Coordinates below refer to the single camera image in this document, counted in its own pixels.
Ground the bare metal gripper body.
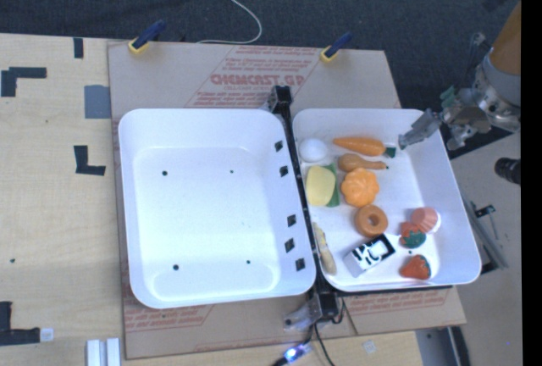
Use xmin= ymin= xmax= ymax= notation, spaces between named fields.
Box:
xmin=439 ymin=75 xmax=522 ymax=140

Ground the white plastic tray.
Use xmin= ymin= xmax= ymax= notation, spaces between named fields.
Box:
xmin=117 ymin=107 xmax=318 ymax=310
xmin=291 ymin=107 xmax=484 ymax=294

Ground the orange carrot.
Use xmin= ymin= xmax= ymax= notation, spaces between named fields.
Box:
xmin=332 ymin=136 xmax=397 ymax=159

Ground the orange pumpkin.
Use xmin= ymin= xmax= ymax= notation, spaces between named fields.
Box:
xmin=340 ymin=167 xmax=380 ymax=208

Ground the orange cupcake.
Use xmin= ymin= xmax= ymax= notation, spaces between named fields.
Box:
xmin=409 ymin=207 xmax=442 ymax=234

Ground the red strawberry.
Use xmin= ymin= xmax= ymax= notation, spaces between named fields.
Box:
xmin=399 ymin=220 xmax=428 ymax=250
xmin=398 ymin=253 xmax=433 ymax=281

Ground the white egg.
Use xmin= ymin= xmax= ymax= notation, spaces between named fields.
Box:
xmin=298 ymin=137 xmax=329 ymax=164

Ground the brown doughnut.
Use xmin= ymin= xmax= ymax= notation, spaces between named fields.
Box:
xmin=354 ymin=203 xmax=390 ymax=239

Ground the yellow corn with green husk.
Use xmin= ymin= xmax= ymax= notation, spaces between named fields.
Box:
xmin=305 ymin=162 xmax=341 ymax=208

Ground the thin black rod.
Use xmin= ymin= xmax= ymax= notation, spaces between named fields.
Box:
xmin=280 ymin=103 xmax=332 ymax=308

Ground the black and white carton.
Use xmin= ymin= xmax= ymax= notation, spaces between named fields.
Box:
xmin=342 ymin=233 xmax=397 ymax=279

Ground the yellow banana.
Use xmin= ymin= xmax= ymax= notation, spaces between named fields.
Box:
xmin=312 ymin=221 xmax=338 ymax=276

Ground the brown cardboard board red print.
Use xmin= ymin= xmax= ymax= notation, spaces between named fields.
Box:
xmin=107 ymin=41 xmax=467 ymax=361

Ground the black block with thin wires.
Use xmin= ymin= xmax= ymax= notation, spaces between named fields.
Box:
xmin=312 ymin=286 xmax=345 ymax=322
xmin=267 ymin=85 xmax=295 ymax=116

